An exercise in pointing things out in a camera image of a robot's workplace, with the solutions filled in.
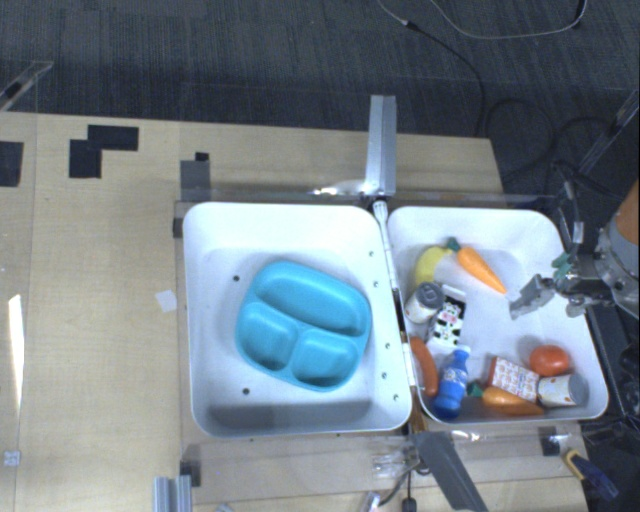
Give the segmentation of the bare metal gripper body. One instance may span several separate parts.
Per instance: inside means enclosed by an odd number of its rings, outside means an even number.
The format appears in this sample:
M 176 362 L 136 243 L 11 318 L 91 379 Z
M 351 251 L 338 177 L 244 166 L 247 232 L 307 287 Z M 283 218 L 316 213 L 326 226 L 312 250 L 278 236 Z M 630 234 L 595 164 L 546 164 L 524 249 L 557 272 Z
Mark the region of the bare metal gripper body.
M 626 266 L 614 252 L 597 249 L 592 255 L 562 253 L 553 261 L 553 269 L 556 292 L 569 301 L 569 316 L 601 304 L 618 306 L 639 318 L 639 270 Z

